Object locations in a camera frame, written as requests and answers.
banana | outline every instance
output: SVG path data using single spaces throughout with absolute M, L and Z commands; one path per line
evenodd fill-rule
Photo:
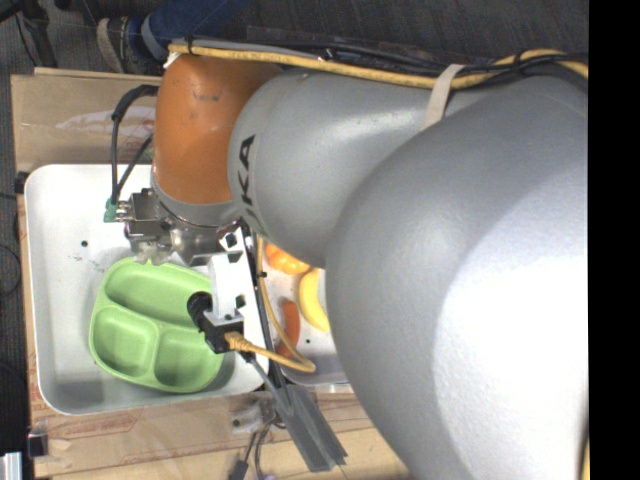
M 320 269 L 314 268 L 305 274 L 298 287 L 298 299 L 300 300 L 300 311 L 307 322 L 321 331 L 330 330 L 329 319 L 325 314 L 320 300 L 318 299 L 318 283 Z

shoe sole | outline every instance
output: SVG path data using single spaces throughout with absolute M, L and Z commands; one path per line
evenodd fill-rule
M 113 44 L 111 44 L 111 40 L 109 39 L 109 32 L 107 30 L 108 23 L 108 19 L 100 20 L 100 23 L 98 23 L 98 48 L 100 49 L 100 53 L 102 54 L 105 62 L 113 71 L 116 73 L 124 73 L 125 69 L 120 61 L 118 52 L 116 52 Z

person's leg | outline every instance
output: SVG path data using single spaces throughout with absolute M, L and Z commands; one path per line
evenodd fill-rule
M 144 20 L 142 38 L 153 56 L 164 60 L 172 39 L 187 35 L 215 37 L 254 0 L 165 0 Z

white strap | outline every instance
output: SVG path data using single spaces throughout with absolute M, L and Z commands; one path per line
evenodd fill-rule
M 427 113 L 424 118 L 423 130 L 432 124 L 437 123 L 444 116 L 444 110 L 449 101 L 449 92 L 451 91 L 451 82 L 464 67 L 462 64 L 451 64 L 445 69 L 436 80 L 431 97 L 427 104 Z

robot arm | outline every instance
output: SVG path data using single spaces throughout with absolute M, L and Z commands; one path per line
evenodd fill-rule
M 542 76 L 459 91 L 423 129 L 429 90 L 234 62 L 165 73 L 149 195 L 164 243 L 196 264 L 241 218 L 325 268 L 347 377 L 416 477 L 576 479 L 586 94 Z

